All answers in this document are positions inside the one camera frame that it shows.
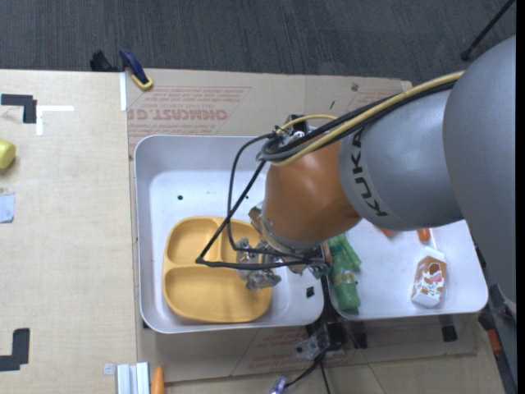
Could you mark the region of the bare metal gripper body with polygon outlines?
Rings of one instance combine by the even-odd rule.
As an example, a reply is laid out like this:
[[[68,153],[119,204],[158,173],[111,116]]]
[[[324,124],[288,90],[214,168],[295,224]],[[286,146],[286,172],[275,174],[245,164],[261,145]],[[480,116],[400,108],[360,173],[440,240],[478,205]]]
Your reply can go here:
[[[264,217],[261,204],[250,209],[249,219],[260,238],[255,251],[264,256],[265,263],[282,264],[298,274],[306,268],[324,272],[329,267],[321,242],[295,242],[278,236],[271,229],[271,221]]]

